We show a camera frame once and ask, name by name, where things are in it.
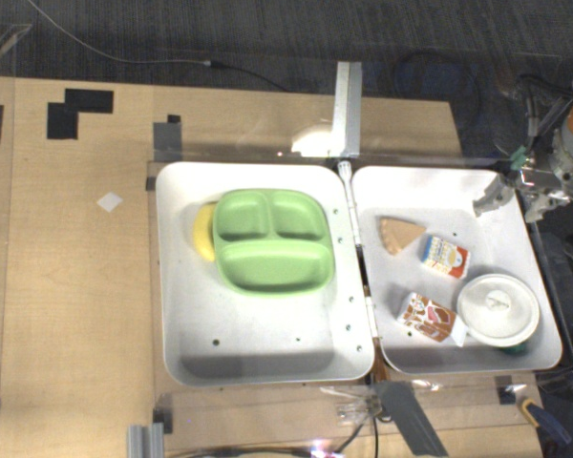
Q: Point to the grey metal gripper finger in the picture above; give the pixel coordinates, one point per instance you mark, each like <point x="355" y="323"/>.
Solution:
<point x="495" y="193"/>
<point x="542" y="205"/>

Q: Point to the yellow banana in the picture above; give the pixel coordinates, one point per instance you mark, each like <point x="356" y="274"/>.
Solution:
<point x="203" y="232"/>

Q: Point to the white lidded cup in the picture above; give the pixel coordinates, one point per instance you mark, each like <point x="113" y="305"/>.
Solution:
<point x="498" y="309"/>

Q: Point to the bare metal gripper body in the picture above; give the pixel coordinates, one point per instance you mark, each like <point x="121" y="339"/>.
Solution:
<point x="542" y="177"/>

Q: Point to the tan pizza slice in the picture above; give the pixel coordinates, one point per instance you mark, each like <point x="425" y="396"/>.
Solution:
<point x="398" y="233"/>

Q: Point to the white plastic tray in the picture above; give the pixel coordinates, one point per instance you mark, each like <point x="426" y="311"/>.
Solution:
<point x="439" y="198"/>
<point x="267" y="332"/>

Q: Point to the white and orange carton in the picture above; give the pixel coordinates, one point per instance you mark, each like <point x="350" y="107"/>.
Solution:
<point x="446" y="256"/>

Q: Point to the brown and white carton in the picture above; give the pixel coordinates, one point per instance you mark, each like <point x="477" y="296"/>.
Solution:
<point x="430" y="318"/>

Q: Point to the green divided plate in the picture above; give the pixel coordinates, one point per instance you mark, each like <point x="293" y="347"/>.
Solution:
<point x="272" y="260"/>

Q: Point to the pale wood board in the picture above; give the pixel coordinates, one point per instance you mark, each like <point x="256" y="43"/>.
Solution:
<point x="76" y="279"/>

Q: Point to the thin black and white rod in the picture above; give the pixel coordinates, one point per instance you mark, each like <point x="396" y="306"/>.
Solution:
<point x="349" y="198"/>

